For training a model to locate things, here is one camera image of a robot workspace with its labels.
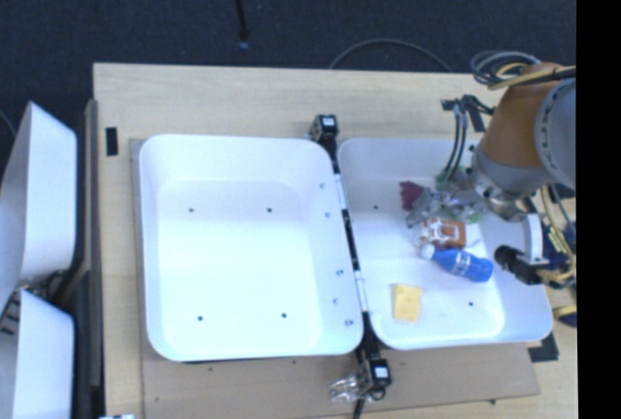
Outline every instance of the black bracket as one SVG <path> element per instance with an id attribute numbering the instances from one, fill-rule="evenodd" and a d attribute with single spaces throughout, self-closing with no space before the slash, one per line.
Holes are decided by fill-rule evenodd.
<path id="1" fill-rule="evenodd" d="M 337 136 L 339 135 L 339 124 L 337 117 L 333 114 L 317 115 L 312 122 L 309 130 L 311 140 L 321 145 L 330 155 L 332 167 L 335 175 L 341 174 L 339 162 L 337 160 Z M 343 223 L 347 234 L 351 263 L 354 271 L 359 271 L 358 255 L 353 239 L 351 220 L 349 211 L 343 209 Z M 363 339 L 356 348 L 356 358 L 358 364 L 364 369 L 369 378 L 367 393 L 373 400 L 381 400 L 385 394 L 385 389 L 392 382 L 388 361 L 381 357 L 379 351 L 379 341 L 371 326 L 371 316 L 367 311 L 362 312 L 364 333 Z"/>
<path id="2" fill-rule="evenodd" d="M 517 248 L 501 245 L 494 252 L 494 260 L 498 262 L 504 270 L 514 274 L 517 279 L 524 284 L 541 284 L 541 276 L 538 270 L 541 266 L 529 264 L 523 258 L 523 253 Z"/>
<path id="3" fill-rule="evenodd" d="M 556 344 L 554 334 L 550 333 L 541 340 L 540 346 L 533 346 L 528 349 L 531 355 L 531 362 L 550 362 L 559 360 L 559 347 Z"/>
<path id="4" fill-rule="evenodd" d="M 473 124 L 473 128 L 477 133 L 485 132 L 485 124 L 483 123 L 481 114 L 494 114 L 493 108 L 487 107 L 474 95 L 464 95 L 461 99 L 455 100 L 441 100 L 441 104 L 445 111 L 454 112 L 455 107 L 457 107 L 461 113 L 468 113 L 470 121 Z"/>

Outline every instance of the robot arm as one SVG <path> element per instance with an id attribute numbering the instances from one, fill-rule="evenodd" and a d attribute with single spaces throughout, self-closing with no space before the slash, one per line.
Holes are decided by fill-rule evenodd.
<path id="1" fill-rule="evenodd" d="M 539 63 L 524 72 L 559 67 Z M 575 190 L 575 78 L 510 86 L 474 152 L 472 176 L 474 189 L 496 202 L 552 183 Z"/>

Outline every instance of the wire bundle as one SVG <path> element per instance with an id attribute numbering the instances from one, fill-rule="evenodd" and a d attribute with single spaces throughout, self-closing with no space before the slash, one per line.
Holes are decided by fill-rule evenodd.
<path id="1" fill-rule="evenodd" d="M 464 148 L 466 146 L 466 134 L 468 132 L 468 116 L 460 103 L 455 104 L 453 107 L 455 113 L 455 139 L 453 141 L 453 149 L 451 150 L 448 162 L 444 166 L 441 172 L 441 178 L 449 183 L 455 176 L 459 165 L 464 155 Z"/>
<path id="2" fill-rule="evenodd" d="M 526 66 L 540 63 L 521 51 L 487 50 L 475 55 L 470 65 L 476 81 L 492 86 L 522 75 Z"/>
<path id="3" fill-rule="evenodd" d="M 524 74 L 525 67 L 540 63 L 538 58 L 521 51 L 491 50 L 475 55 L 471 60 L 471 68 L 474 79 L 486 84 L 490 90 L 575 78 L 575 66 Z"/>
<path id="4" fill-rule="evenodd" d="M 15 138 L 17 135 L 17 130 L 15 126 L 13 125 L 13 123 L 11 122 L 11 120 L 7 117 L 7 115 L 1 109 L 0 109 L 0 119 L 2 119 L 2 121 L 7 126 L 7 129 L 11 133 L 11 136 Z"/>

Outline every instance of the white bottle cap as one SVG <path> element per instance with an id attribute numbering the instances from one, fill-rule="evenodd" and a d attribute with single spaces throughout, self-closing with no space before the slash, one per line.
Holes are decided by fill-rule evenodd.
<path id="1" fill-rule="evenodd" d="M 424 243 L 420 246 L 420 256 L 423 259 L 431 259 L 436 252 L 436 248 L 431 243 Z"/>

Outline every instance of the blue plastic bottle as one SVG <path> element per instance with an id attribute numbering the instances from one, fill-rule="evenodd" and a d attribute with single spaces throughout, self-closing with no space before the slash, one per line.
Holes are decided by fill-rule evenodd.
<path id="1" fill-rule="evenodd" d="M 422 250 L 422 255 L 436 261 L 451 274 L 467 277 L 474 282 L 487 281 L 494 270 L 494 263 L 491 260 L 476 257 L 459 248 L 437 248 L 427 244 Z"/>

